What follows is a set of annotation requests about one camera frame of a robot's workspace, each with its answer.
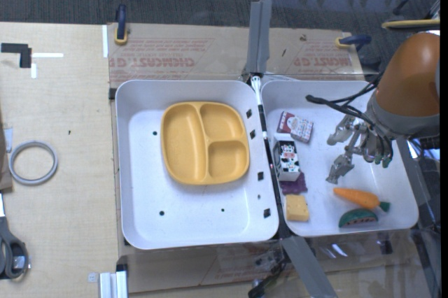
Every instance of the scissors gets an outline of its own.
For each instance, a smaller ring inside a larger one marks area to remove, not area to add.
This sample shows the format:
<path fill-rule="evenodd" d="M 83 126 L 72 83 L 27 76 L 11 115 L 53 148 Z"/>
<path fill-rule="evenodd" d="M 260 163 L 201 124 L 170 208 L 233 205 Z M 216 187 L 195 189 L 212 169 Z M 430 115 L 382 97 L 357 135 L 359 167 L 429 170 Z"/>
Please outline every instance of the scissors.
<path fill-rule="evenodd" d="M 0 276 L 18 278 L 27 270 L 28 261 L 25 244 L 9 231 L 0 192 Z"/>

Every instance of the cardboard sheet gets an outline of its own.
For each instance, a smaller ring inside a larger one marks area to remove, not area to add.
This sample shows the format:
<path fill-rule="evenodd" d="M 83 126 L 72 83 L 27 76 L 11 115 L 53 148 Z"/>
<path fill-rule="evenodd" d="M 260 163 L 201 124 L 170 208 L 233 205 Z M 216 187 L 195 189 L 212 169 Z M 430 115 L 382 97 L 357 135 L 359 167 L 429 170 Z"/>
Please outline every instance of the cardboard sheet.
<path fill-rule="evenodd" d="M 131 79 L 238 79 L 244 70 L 249 29 L 129 23 L 128 41 L 117 45 L 108 26 L 111 88 Z M 269 30 L 267 73 L 301 80 L 363 80 L 354 45 L 335 39 L 350 33 L 324 29 Z"/>

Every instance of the yellow clamp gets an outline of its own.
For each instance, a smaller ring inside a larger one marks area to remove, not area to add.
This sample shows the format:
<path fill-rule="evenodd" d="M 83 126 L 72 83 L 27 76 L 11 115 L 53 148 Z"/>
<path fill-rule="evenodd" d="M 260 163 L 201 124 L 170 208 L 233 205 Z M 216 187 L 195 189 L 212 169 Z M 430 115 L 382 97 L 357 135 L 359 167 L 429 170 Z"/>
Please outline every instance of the yellow clamp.
<path fill-rule="evenodd" d="M 336 45 L 336 47 L 338 47 L 338 48 L 346 48 L 346 49 L 348 49 L 348 48 L 350 48 L 350 46 L 352 46 L 352 44 L 342 44 L 341 42 L 340 42 L 340 40 L 341 39 L 343 39 L 344 37 L 337 37 L 336 39 L 335 39 L 335 45 Z"/>
<path fill-rule="evenodd" d="M 125 29 L 125 35 L 123 36 L 123 39 L 118 39 L 118 28 L 115 28 L 115 35 L 113 37 L 113 40 L 115 41 L 115 44 L 123 45 L 127 42 L 127 30 Z"/>

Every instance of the toy food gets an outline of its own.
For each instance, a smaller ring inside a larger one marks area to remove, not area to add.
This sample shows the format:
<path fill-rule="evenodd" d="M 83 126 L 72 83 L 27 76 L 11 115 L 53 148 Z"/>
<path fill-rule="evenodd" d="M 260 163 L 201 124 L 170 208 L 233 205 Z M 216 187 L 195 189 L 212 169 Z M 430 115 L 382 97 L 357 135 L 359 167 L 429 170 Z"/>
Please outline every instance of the toy food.
<path fill-rule="evenodd" d="M 390 203 L 380 201 L 377 195 L 367 191 L 334 187 L 333 192 L 338 196 L 344 197 L 345 199 L 370 210 L 379 206 L 381 210 L 387 212 L 391 206 Z"/>
<path fill-rule="evenodd" d="M 341 216 L 339 220 L 339 227 L 348 227 L 366 222 L 377 222 L 378 217 L 371 210 L 366 208 L 355 208 Z"/>
<path fill-rule="evenodd" d="M 313 122 L 284 111 L 281 114 L 278 133 L 289 133 L 295 140 L 307 143 L 311 137 Z"/>
<path fill-rule="evenodd" d="M 292 221 L 308 221 L 309 211 L 305 201 L 305 196 L 287 194 L 286 198 L 286 219 Z"/>
<path fill-rule="evenodd" d="M 296 181 L 300 164 L 294 141 L 277 141 L 274 146 L 274 163 L 279 181 Z"/>

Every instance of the white tray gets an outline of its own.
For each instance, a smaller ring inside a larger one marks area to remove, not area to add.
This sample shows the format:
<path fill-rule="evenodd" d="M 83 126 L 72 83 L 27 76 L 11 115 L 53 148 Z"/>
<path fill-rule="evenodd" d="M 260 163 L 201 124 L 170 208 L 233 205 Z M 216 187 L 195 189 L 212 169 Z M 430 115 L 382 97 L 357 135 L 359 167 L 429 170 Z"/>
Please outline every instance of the white tray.
<path fill-rule="evenodd" d="M 169 176 L 160 146 L 160 124 L 165 109 L 181 101 L 217 101 L 241 115 L 250 149 L 249 168 L 242 178 L 193 186 Z M 256 97 L 247 84 L 131 80 L 118 88 L 115 105 L 122 231 L 132 246 L 146 250 L 243 243 L 275 235 L 279 216 Z M 249 110 L 252 115 L 247 118 Z"/>
<path fill-rule="evenodd" d="M 340 99 L 357 93 L 367 83 L 362 81 L 287 81 L 266 83 L 261 92 L 271 147 L 276 140 L 291 140 L 288 134 L 277 133 L 282 111 L 290 111 L 314 122 L 311 140 L 308 143 L 295 142 L 300 167 L 305 174 L 308 191 L 304 193 L 308 203 L 308 222 L 288 221 L 291 231 L 304 237 L 348 234 L 354 232 L 406 229 L 418 220 L 419 211 L 408 180 L 400 151 L 393 143 L 394 157 L 387 169 L 382 165 L 368 164 L 359 155 L 353 155 L 354 169 L 339 178 L 338 187 L 353 187 L 375 193 L 380 201 L 388 201 L 388 213 L 375 209 L 379 221 L 370 224 L 339 228 L 343 213 L 356 208 L 333 194 L 334 184 L 326 181 L 336 157 L 344 153 L 344 146 L 338 143 L 329 146 L 327 138 L 335 132 L 336 125 L 344 117 L 327 106 L 309 103 L 305 97 L 311 94 L 328 100 Z M 364 111 L 371 93 L 365 94 L 352 106 Z"/>

